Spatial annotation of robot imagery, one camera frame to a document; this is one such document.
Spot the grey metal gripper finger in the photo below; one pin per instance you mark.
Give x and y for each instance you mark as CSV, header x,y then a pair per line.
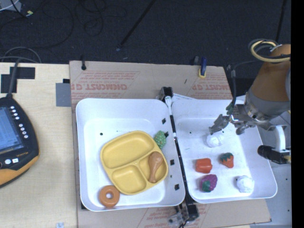
x,y
219,123
241,129

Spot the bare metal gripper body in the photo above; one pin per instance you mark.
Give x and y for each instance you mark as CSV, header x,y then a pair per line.
x,y
242,116

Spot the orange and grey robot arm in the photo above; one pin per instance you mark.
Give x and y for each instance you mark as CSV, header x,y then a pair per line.
x,y
270,79

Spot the orange toy strawberry green top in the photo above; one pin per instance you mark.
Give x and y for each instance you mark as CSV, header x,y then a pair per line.
x,y
227,161

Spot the white plastic tray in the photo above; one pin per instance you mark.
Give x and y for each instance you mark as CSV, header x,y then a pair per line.
x,y
118,113
256,165

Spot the orange toy bell pepper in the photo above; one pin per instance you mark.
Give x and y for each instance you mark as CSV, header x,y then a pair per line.
x,y
203,165

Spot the white paper sheet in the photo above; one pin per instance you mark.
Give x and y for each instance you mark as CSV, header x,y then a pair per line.
x,y
183,97

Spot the thin black and white rod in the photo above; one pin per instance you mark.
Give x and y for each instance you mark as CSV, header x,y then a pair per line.
x,y
177,141

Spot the purple toy grapes green leaf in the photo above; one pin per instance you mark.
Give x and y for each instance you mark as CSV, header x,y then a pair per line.
x,y
210,180

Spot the brown toy chicken drumstick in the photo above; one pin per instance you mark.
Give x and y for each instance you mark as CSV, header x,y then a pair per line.
x,y
155,163

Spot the brown cardboard board red print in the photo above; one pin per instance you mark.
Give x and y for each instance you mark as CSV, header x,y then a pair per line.
x,y
142,82

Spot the yellow divided plate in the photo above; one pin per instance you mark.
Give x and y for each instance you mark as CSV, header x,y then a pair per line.
x,y
126,151

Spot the orange toy doughnut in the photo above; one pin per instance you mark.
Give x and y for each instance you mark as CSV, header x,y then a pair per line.
x,y
104,199

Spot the black cylinder on white bracket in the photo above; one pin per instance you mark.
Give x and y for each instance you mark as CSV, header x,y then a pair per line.
x,y
270,153

